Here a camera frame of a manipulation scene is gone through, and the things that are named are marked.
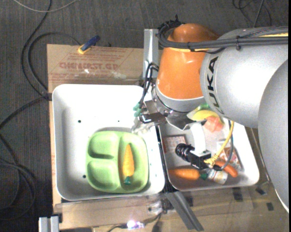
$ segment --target cardboard box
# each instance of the cardboard box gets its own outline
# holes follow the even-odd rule
[[[142,77],[144,50],[77,45],[47,45],[49,92],[61,84],[133,85]]]

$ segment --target white cable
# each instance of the white cable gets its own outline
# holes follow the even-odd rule
[[[33,8],[30,8],[30,7],[28,7],[28,6],[26,6],[26,5],[22,4],[22,3],[20,3],[18,0],[13,0],[13,1],[15,1],[16,3],[18,3],[19,5],[21,5],[22,7],[27,8],[27,9],[32,10],[32,11],[35,11],[35,12],[40,12],[40,13],[50,13],[50,12],[55,12],[55,11],[62,10],[62,9],[64,9],[64,8],[68,7],[69,5],[72,5],[73,3],[77,2],[77,1],[81,1],[81,0],[73,0],[72,2],[67,3],[67,4],[64,5],[63,7],[60,7],[60,8],[58,8],[58,9],[54,9],[54,10],[35,10],[35,9],[33,9]]]

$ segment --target toy carrot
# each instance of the toy carrot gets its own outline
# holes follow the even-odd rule
[[[215,165],[219,166],[219,167],[223,167],[225,164],[225,162],[223,161],[216,161],[215,162]],[[227,173],[229,173],[232,177],[236,178],[238,176],[238,171],[232,167],[231,165],[227,165],[225,168],[224,168],[224,171],[226,171]]]
[[[131,184],[131,176],[134,174],[135,166],[134,159],[132,157],[131,146],[128,144],[125,149],[124,160],[123,160],[123,175],[125,178],[124,184]]]
[[[200,173],[197,169],[192,168],[177,168],[168,170],[169,174],[186,179],[197,180],[200,177]]]

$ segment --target green plate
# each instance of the green plate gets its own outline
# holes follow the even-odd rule
[[[131,145],[135,171],[131,184],[124,184],[123,159],[127,144]],[[136,134],[122,131],[99,131],[87,144],[87,180],[99,191],[134,193],[147,184],[149,165],[146,144]]]

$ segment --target small bottle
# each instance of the small bottle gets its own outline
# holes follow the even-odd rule
[[[227,180],[228,174],[225,171],[216,171],[214,169],[206,169],[206,174],[201,174],[201,178],[211,180],[213,182],[224,185]]]

